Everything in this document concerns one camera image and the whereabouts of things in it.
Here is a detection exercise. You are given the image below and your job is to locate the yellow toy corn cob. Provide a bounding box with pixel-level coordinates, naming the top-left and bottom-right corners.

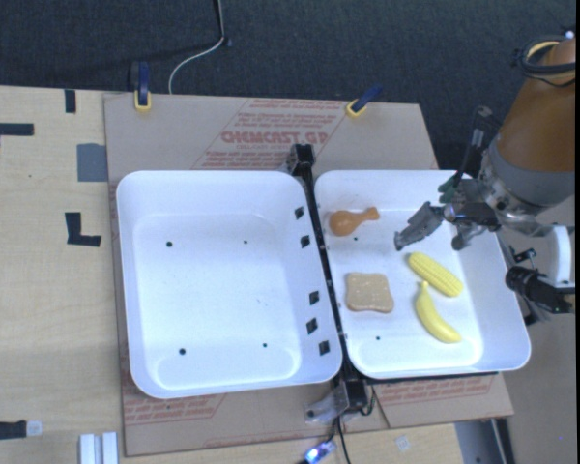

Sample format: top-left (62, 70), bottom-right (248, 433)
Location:
top-left (406, 250), bottom-right (465, 299)

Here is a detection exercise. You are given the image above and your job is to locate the tan toy bread slice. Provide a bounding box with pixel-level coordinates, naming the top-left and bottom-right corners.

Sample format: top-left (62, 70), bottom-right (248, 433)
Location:
top-left (343, 272), bottom-right (395, 315)

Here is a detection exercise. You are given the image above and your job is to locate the thin black rod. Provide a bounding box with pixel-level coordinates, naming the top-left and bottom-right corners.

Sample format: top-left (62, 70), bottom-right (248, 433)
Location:
top-left (297, 160), bottom-right (362, 392)

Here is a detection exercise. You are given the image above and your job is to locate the brown cardboard board red print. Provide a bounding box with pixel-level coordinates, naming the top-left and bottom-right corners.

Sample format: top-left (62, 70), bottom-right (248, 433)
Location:
top-left (101, 93), bottom-right (515, 458)

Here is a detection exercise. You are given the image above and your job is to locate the white plastic tray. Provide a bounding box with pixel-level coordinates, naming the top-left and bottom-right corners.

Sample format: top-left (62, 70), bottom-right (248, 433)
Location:
top-left (313, 168), bottom-right (533, 381)
top-left (115, 169), bottom-right (344, 400)

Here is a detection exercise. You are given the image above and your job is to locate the yellow banana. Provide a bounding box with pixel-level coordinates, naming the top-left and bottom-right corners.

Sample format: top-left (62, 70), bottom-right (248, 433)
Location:
top-left (414, 279), bottom-right (464, 345)

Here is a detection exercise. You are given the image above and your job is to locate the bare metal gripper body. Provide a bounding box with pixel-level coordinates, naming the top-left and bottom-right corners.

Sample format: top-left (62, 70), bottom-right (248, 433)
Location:
top-left (442, 178), bottom-right (548, 241)

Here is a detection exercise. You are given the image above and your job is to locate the black cylinder on white bracket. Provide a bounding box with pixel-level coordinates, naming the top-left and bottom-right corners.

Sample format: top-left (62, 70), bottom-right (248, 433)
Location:
top-left (505, 223), bottom-right (577, 315)

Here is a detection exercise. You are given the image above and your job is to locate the orange-brown toy chicken drumstick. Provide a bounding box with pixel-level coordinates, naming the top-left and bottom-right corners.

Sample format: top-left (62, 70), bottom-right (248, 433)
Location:
top-left (328, 205), bottom-right (382, 238)

